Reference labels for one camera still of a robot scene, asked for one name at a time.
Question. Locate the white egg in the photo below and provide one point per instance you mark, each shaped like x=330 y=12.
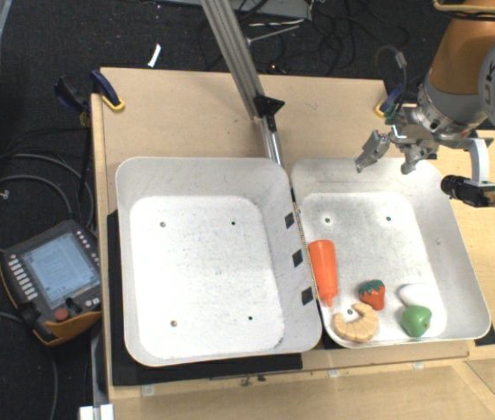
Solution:
x=416 y=293

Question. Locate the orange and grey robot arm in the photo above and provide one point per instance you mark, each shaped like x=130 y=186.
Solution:
x=462 y=55

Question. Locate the orange bottle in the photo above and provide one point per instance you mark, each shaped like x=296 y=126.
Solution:
x=324 y=269

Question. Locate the tan croissant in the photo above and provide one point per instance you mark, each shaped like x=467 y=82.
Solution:
x=359 y=324

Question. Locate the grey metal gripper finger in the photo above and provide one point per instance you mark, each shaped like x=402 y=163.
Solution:
x=372 y=149
x=413 y=158

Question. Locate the green pepper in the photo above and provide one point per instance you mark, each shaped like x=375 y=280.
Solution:
x=416 y=320

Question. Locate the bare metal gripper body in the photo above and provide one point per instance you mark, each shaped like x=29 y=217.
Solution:
x=422 y=130

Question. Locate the black cylinder on white bracket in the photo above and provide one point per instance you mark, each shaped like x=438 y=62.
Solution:
x=470 y=182

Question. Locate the white plastic tray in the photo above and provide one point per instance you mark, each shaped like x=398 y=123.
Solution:
x=204 y=261
x=383 y=243

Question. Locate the pale wood board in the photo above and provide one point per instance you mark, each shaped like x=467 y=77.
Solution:
x=195 y=121

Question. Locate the red strawberry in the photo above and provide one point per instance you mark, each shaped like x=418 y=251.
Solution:
x=373 y=294

